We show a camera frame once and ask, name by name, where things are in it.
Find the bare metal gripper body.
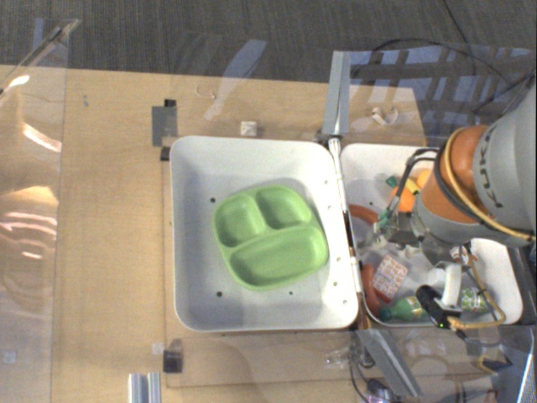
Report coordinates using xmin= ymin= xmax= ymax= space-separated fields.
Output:
xmin=383 ymin=212 xmax=425 ymax=247

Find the orange carrot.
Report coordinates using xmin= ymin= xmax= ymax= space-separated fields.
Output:
xmin=385 ymin=175 xmax=417 ymax=214

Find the red sausage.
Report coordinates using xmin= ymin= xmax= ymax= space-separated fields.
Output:
xmin=348 ymin=203 xmax=379 ymax=225
xmin=361 ymin=263 xmax=382 ymax=317

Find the white carton with orange print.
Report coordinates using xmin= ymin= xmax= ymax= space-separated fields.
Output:
xmin=372 ymin=254 xmax=409 ymax=301

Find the white plastic tray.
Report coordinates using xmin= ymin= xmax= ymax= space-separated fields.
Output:
xmin=339 ymin=142 xmax=524 ymax=329
xmin=169 ymin=134 xmax=361 ymax=333

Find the green bottle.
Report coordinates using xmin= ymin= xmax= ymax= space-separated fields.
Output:
xmin=378 ymin=296 xmax=430 ymax=323

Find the green and white can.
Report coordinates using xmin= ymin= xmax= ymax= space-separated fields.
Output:
xmin=459 ymin=286 xmax=493 ymax=314

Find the green divided plate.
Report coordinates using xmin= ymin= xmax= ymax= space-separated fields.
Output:
xmin=212 ymin=184 xmax=330 ymax=292

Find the black cylinder on white bracket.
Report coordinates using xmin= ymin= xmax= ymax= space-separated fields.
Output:
xmin=415 ymin=262 xmax=463 ymax=330

